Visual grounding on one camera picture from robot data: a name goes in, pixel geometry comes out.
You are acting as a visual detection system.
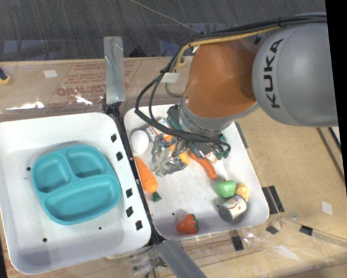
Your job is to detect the blue divided plate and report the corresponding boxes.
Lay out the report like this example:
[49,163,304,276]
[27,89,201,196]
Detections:
[27,141,127,229]

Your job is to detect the yellow orange toy food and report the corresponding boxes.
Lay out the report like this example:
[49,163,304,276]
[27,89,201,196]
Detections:
[169,142,191,167]

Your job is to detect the white printed can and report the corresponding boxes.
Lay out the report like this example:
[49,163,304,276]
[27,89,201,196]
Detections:
[216,194,249,225]

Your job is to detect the pale yellow toy food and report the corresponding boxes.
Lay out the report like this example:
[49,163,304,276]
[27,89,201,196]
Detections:
[233,181,251,204]

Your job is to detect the white and red small carton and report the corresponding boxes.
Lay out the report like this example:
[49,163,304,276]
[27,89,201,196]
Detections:
[144,118,172,143]

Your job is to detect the white plastic tray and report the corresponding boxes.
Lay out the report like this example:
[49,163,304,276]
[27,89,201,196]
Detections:
[122,93,272,245]
[0,106,156,278]

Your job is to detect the white egg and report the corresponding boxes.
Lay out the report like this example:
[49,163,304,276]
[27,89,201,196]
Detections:
[128,128,152,156]

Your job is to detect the white and orange small can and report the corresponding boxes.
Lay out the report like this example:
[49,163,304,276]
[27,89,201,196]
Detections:
[205,150,220,165]

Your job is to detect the orange sausage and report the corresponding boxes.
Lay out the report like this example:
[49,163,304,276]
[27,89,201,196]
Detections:
[188,147,218,183]

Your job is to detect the black block with thin wires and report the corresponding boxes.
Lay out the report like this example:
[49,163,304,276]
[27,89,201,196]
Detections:
[105,101,122,115]

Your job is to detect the orange carrot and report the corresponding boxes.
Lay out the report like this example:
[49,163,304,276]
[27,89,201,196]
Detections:
[134,154,163,204]

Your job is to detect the brown cardboard board, red print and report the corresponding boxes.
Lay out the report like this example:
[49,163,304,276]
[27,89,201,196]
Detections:
[0,24,347,278]

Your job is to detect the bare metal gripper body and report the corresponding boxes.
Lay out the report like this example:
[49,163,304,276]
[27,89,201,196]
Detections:
[172,125,227,165]

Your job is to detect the red strawberry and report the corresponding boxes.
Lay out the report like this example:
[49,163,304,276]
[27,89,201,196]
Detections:
[175,212,200,237]

